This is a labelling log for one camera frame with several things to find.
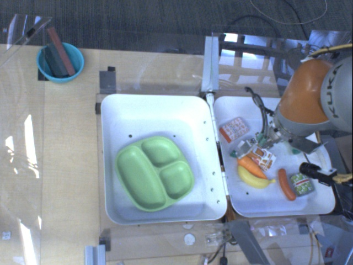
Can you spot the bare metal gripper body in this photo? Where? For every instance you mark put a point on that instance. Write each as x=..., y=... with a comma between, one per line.
x=271, y=138

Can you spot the green divided plate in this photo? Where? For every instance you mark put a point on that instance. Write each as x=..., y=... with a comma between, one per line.
x=138, y=175

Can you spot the orange and white packet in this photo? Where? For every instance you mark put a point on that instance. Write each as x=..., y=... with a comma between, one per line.
x=234, y=128

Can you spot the dark green block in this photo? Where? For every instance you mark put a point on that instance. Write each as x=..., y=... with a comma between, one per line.
x=56, y=62

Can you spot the white and orange carton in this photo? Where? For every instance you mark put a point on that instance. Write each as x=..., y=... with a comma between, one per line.
x=264, y=159

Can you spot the red sausage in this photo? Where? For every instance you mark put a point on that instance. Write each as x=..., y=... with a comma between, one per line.
x=285, y=185

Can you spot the blue bowl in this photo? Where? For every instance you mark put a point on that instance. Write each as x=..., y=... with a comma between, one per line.
x=75, y=59

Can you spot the black cylinder on white bracket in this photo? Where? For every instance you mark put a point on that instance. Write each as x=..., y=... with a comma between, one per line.
x=311, y=170

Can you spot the orange carrot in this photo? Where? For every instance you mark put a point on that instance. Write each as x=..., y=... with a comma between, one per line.
x=251, y=166

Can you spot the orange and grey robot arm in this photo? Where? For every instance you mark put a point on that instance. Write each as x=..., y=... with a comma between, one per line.
x=306, y=98

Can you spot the green and white can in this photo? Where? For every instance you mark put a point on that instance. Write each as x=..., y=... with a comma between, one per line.
x=302, y=184

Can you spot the red-brown block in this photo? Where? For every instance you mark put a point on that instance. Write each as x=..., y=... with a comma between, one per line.
x=62, y=51

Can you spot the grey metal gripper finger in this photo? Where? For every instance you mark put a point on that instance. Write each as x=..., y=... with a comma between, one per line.
x=252, y=143
x=243, y=148

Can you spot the white plastic tray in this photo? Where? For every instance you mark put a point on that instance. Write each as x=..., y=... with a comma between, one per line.
x=264, y=200
x=154, y=114

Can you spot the yellow banana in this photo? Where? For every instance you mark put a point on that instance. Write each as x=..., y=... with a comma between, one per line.
x=252, y=181

